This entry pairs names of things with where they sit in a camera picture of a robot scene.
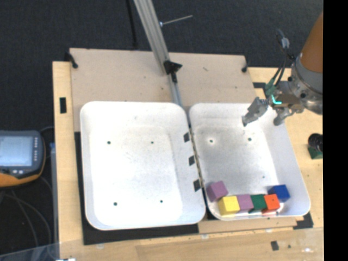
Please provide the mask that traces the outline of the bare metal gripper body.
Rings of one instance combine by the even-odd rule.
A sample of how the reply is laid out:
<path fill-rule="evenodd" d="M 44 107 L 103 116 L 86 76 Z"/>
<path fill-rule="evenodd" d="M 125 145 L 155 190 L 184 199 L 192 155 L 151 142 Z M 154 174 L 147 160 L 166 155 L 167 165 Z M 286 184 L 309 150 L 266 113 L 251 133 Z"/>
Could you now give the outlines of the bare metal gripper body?
<path fill-rule="evenodd" d="M 322 115 L 322 94 L 296 81 L 280 81 L 269 88 L 270 106 L 279 116 L 291 116 L 305 109 Z"/>

